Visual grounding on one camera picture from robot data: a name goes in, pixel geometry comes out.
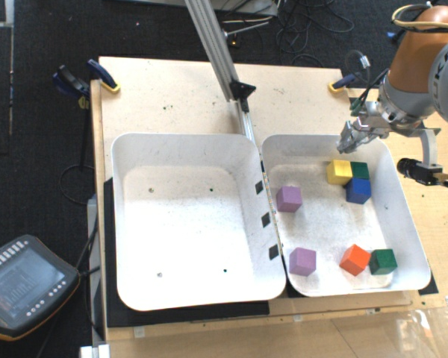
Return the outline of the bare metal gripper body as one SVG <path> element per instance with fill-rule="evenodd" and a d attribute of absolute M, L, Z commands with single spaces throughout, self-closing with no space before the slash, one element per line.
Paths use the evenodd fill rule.
<path fill-rule="evenodd" d="M 390 132 L 403 136 L 413 136 L 423 120 L 399 109 L 391 102 L 365 101 L 352 108 L 354 129 L 368 131 L 369 141 L 387 138 Z"/>

